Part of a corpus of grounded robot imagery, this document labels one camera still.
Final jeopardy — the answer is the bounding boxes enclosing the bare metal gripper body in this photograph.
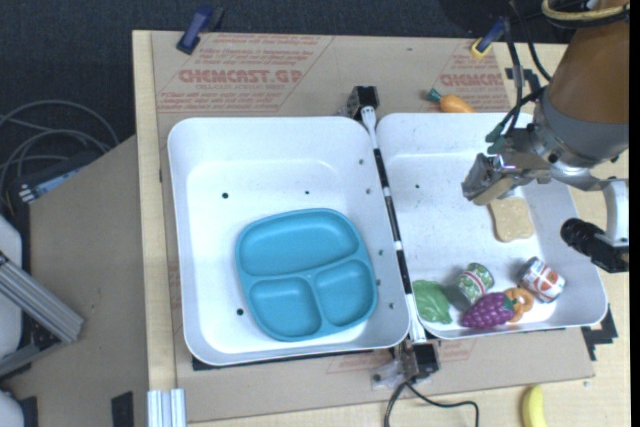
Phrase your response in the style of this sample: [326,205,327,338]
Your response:
[491,125,609,192]

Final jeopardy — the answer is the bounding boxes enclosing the beige bread slice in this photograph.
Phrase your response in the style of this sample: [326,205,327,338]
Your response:
[486,196,537,244]

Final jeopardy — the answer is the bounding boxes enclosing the white plastic tray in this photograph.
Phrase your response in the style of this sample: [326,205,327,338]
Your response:
[166,115,413,367]
[374,111,609,341]

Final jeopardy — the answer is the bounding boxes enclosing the orange carrot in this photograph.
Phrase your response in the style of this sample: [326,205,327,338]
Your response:
[427,87,477,114]

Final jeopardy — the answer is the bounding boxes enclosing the thin black and white rod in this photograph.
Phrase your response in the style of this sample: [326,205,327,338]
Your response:
[360,106,427,344]

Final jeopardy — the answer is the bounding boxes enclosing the red and white can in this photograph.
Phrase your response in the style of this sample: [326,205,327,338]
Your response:
[516,256,567,304]

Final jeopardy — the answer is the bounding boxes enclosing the green and white can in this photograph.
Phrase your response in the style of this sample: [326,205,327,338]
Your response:
[454,262,496,306]

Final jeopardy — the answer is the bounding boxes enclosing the orange pretzel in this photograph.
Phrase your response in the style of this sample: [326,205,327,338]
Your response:
[501,286,536,323]

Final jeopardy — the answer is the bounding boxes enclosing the purple grapes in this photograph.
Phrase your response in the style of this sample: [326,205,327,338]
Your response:
[460,291,517,331]

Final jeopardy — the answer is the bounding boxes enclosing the green lettuce leaf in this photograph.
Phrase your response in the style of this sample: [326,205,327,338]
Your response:
[411,279,454,326]

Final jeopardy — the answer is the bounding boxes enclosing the blue divided plate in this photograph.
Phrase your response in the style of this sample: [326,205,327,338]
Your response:
[234,207,378,343]

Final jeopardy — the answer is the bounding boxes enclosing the brown cardboard board red print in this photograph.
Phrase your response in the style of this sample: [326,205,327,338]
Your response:
[149,31,597,424]

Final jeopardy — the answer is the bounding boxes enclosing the yellow banana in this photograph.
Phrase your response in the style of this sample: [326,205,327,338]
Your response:
[521,384,549,427]

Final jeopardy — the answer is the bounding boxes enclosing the black cylinder on white bracket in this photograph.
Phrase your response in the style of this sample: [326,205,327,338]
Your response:
[559,178,631,274]

